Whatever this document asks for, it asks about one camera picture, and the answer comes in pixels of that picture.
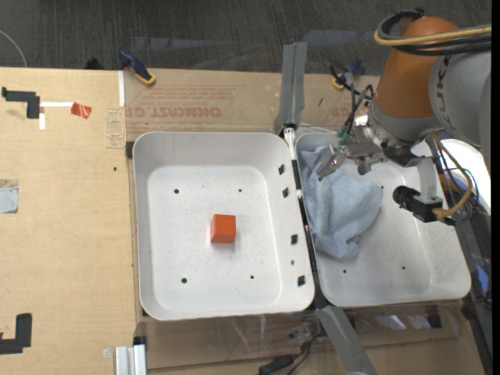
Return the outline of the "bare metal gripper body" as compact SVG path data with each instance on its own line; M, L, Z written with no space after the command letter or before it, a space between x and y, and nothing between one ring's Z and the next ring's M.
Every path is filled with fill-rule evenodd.
M357 125L343 134L344 154L367 167L375 163L393 162L401 167L417 166L424 156L412 152L415 142L403 141L382 128Z

